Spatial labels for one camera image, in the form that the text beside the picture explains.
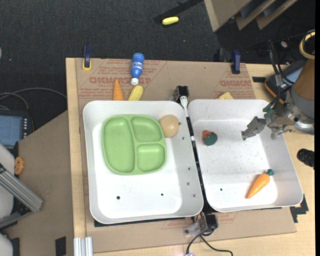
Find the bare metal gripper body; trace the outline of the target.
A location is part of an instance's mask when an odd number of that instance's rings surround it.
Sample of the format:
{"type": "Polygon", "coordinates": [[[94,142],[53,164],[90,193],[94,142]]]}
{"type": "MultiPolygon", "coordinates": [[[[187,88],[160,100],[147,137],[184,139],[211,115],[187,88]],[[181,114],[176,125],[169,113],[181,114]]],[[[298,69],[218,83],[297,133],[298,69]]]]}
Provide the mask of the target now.
{"type": "Polygon", "coordinates": [[[268,128],[284,127],[285,133],[300,131],[305,134],[315,134],[315,122],[305,115],[292,101],[268,105],[265,108],[265,120],[268,128]]]}

